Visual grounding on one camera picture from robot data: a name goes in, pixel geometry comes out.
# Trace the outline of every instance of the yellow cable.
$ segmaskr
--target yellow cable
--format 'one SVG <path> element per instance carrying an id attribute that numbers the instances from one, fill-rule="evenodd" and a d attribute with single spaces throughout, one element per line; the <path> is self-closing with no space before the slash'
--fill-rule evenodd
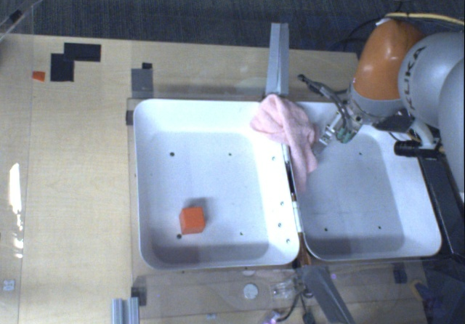
<path id="1" fill-rule="evenodd" d="M 402 12 L 394 12 L 388 13 L 385 15 L 388 18 L 413 18 L 413 19 L 433 19 L 433 20 L 441 20 L 443 22 L 449 22 L 456 25 L 465 25 L 463 20 L 459 20 L 456 18 L 448 17 L 447 15 L 441 14 L 432 14 L 432 13 L 402 13 Z"/>

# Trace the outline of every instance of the small orange marker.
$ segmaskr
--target small orange marker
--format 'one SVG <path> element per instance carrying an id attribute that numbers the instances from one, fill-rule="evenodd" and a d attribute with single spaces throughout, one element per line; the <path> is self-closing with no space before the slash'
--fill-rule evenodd
<path id="1" fill-rule="evenodd" d="M 32 78 L 37 81 L 45 81 L 45 72 L 44 71 L 33 71 Z"/>
<path id="2" fill-rule="evenodd" d="M 181 222 L 181 233 L 198 234 L 205 228 L 205 217 L 201 206 L 193 206 L 191 208 L 183 208 L 179 215 Z"/>

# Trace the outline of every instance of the pink towel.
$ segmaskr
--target pink towel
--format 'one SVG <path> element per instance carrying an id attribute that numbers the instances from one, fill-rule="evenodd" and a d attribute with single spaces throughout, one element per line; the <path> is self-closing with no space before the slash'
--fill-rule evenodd
<path id="1" fill-rule="evenodd" d="M 291 101 L 270 94 L 260 103 L 250 126 L 271 140 L 290 147 L 296 189 L 304 191 L 307 174 L 317 167 L 312 145 L 318 140 L 318 127 L 310 123 L 304 110 Z"/>

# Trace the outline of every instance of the metal bracket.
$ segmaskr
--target metal bracket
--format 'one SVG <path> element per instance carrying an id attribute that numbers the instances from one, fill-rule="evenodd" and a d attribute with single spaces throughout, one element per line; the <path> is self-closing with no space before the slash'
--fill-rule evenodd
<path id="1" fill-rule="evenodd" d="M 114 299 L 111 304 L 112 324 L 139 324 L 139 299 Z"/>
<path id="2" fill-rule="evenodd" d="M 272 23 L 265 95 L 289 94 L 289 26 Z"/>

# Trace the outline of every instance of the table surface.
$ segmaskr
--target table surface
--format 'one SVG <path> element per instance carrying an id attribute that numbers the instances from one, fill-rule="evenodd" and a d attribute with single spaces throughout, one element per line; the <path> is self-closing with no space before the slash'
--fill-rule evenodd
<path id="1" fill-rule="evenodd" d="M 153 64 L 155 90 L 172 95 L 237 94 L 264 86 L 268 49 L 107 39 L 34 36 L 27 221 L 20 323 L 109 323 L 114 298 L 130 296 L 132 222 L 126 101 L 131 69 Z M 101 44 L 101 62 L 76 62 L 74 82 L 50 82 L 52 53 L 65 42 Z M 354 54 L 290 53 L 290 99 L 312 97 L 296 80 L 303 73 L 345 89 Z M 409 267 L 422 278 L 421 269 Z M 376 284 L 348 278 L 341 294 L 357 322 L 425 323 L 407 285 L 378 269 Z M 202 305 L 202 297 L 192 298 Z M 310 300 L 317 323 L 325 319 Z M 389 312 L 389 319 L 384 319 Z M 258 323 L 264 311 L 143 320 L 143 323 Z M 288 323 L 300 323 L 297 309 Z"/>

